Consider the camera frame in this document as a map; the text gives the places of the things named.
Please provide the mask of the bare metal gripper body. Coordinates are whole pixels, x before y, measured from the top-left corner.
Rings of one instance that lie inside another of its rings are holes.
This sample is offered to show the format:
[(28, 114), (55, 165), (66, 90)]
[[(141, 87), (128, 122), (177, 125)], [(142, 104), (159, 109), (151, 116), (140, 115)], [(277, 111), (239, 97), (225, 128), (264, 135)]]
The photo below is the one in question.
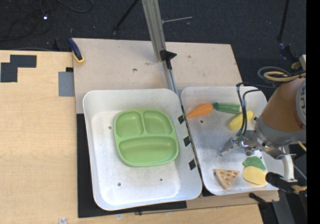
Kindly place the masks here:
[(271, 148), (271, 141), (258, 130), (246, 130), (243, 134), (242, 130), (236, 134), (237, 145), (245, 152), (246, 148), (252, 147), (256, 151), (264, 151), (266, 148)]

